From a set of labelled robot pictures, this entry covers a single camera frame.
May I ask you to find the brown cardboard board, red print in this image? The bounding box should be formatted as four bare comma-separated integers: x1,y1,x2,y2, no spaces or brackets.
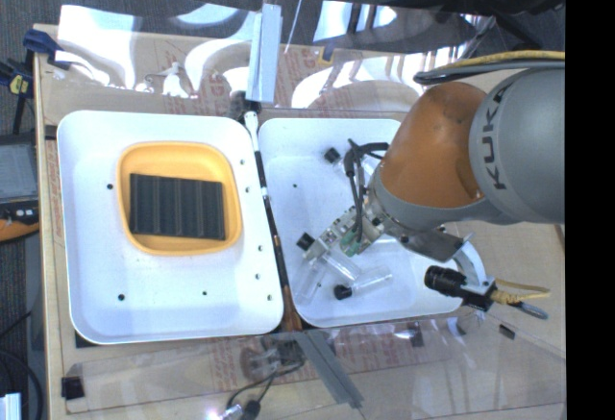
32,23,566,415

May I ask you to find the clear plastic bottle, black cap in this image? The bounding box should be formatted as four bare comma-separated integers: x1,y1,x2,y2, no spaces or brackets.
291,232,331,306
332,265,394,302
322,146,381,182

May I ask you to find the thin black and white rod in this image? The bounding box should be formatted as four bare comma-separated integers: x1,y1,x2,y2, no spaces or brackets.
243,110,304,333

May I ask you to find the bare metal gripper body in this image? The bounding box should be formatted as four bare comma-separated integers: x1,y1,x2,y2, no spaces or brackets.
320,199,388,260

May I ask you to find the black ribbed rectangular insert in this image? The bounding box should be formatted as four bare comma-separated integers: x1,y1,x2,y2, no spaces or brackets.
128,172,228,242

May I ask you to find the yellow plastic bowl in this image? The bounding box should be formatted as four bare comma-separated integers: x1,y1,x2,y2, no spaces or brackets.
115,140,243,258

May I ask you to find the black cylinder on white bracket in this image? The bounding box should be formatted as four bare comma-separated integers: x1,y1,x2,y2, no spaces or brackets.
423,239,499,313

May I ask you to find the white plastic tray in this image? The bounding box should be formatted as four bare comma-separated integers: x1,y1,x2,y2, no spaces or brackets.
56,109,285,346
257,117,465,330

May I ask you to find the black block with thin wires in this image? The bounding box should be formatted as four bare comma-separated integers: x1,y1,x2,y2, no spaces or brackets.
258,334,307,367

